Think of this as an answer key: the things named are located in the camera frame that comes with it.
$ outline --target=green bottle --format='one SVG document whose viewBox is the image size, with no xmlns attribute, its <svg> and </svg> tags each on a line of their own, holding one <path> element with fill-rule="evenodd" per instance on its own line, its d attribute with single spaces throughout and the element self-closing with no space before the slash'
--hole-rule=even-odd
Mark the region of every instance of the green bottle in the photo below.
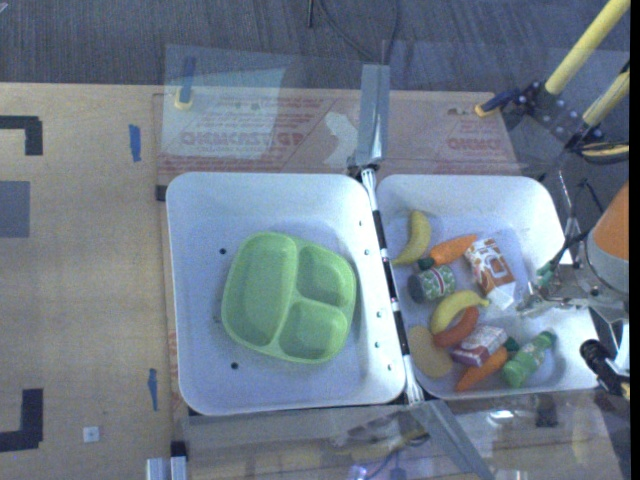
<svg viewBox="0 0 640 480">
<path fill-rule="evenodd" d="M 524 345 L 502 367 L 502 377 L 512 388 L 519 388 L 533 375 L 544 361 L 545 350 L 553 347 L 558 337 L 553 331 L 542 331 L 532 341 Z"/>
</svg>

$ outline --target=divided green plate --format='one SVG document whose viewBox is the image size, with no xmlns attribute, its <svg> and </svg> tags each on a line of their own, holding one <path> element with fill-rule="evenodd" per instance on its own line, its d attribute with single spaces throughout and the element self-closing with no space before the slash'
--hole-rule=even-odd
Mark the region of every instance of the divided green plate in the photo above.
<svg viewBox="0 0 640 480">
<path fill-rule="evenodd" d="M 321 363 L 344 347 L 355 301 L 356 275 L 342 256 L 283 233 L 255 233 L 231 264 L 222 323 L 248 348 Z"/>
</svg>

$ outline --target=yellow banana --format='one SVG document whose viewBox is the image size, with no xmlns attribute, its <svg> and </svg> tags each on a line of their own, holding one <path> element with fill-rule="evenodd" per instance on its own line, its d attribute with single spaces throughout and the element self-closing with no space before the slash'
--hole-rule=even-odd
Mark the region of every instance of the yellow banana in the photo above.
<svg viewBox="0 0 640 480">
<path fill-rule="evenodd" d="M 473 290 L 458 290 L 448 295 L 442 299 L 431 315 L 431 333 L 438 334 L 444 331 L 460 311 L 478 305 L 487 307 L 489 301 Z"/>
<path fill-rule="evenodd" d="M 392 265 L 410 265 L 418 261 L 431 242 L 431 223 L 427 216 L 413 210 L 409 216 L 409 241 Z"/>
</svg>

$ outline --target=gray square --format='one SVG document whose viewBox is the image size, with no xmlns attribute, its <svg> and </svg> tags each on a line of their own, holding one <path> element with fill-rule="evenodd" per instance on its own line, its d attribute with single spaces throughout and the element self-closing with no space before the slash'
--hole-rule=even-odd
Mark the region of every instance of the gray square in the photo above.
<svg viewBox="0 0 640 480">
<path fill-rule="evenodd" d="M 0 238 L 28 238 L 31 184 L 0 181 Z"/>
</svg>

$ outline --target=orange object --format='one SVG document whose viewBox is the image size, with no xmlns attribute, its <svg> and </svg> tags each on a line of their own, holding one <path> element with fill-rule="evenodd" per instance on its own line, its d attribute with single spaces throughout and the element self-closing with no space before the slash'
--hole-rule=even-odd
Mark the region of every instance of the orange object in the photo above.
<svg viewBox="0 0 640 480">
<path fill-rule="evenodd" d="M 603 251 L 629 260 L 629 181 L 611 201 L 595 228 L 593 240 Z"/>
<path fill-rule="evenodd" d="M 433 335 L 433 343 L 436 347 L 440 348 L 457 345 L 471 334 L 478 323 L 479 317 L 480 311 L 478 311 L 476 306 L 468 307 L 464 310 L 462 318 L 456 325 L 450 329 L 445 329 L 444 331 Z"/>
<path fill-rule="evenodd" d="M 477 239 L 478 235 L 464 235 L 440 242 L 429 251 L 429 257 L 433 259 L 436 267 L 446 265 L 460 258 Z"/>
<path fill-rule="evenodd" d="M 455 390 L 457 392 L 467 391 L 481 380 L 500 370 L 506 364 L 507 359 L 509 359 L 509 352 L 503 345 L 491 354 L 482 366 L 470 366 L 467 368 L 456 384 Z"/>
</svg>

